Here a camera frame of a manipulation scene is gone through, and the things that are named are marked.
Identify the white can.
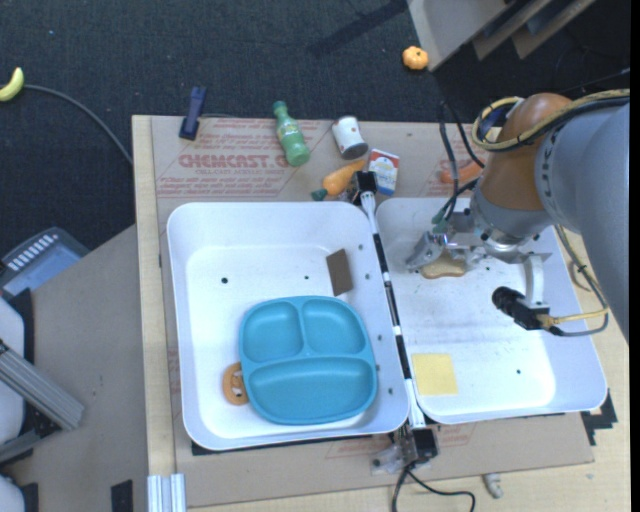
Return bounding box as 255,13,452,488
331,115,370,160

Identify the black cylinder on white bracket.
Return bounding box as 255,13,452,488
491,252,552,331

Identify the thin black and white rod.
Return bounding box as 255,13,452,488
360,191,426,429

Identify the orange carrot with green top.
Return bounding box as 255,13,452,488
310,159,367,202

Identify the green bottle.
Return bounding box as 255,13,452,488
272,100,311,167

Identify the brown chocolate bar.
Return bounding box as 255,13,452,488
325,248,354,297

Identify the yellow banana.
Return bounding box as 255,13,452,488
0,67,25,103

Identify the tan bread slice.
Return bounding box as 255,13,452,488
419,252,467,280

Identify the brown cardboard board red print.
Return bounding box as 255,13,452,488
149,115,596,509

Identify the blue divided plate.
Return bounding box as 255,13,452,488
238,295,379,426

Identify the orange pretzel biscuit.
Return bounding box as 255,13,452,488
222,362,250,406

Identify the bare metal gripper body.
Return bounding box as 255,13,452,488
440,212,554,265

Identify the black block with thin wires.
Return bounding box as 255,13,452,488
351,170,379,195
410,428,440,460

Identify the white and red carton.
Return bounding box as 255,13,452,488
368,147,401,196

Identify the orange sausage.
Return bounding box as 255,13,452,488
439,162,484,185

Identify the white plastic tray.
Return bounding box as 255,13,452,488
166,200,411,451
374,196,609,425

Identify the orange pumpkin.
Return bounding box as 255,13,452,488
402,45,430,71

